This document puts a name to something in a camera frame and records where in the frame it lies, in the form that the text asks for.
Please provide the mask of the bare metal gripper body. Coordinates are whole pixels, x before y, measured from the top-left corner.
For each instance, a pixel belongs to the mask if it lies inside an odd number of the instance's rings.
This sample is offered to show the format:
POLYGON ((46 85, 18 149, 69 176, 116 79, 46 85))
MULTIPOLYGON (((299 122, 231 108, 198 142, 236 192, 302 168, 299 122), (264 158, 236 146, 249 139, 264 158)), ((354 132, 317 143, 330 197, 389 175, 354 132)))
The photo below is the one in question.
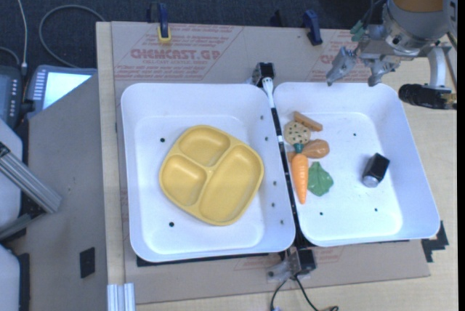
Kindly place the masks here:
POLYGON ((425 57, 434 47, 435 38, 421 39, 396 25, 369 25, 357 45, 357 56, 370 67, 398 65, 402 60, 425 57))

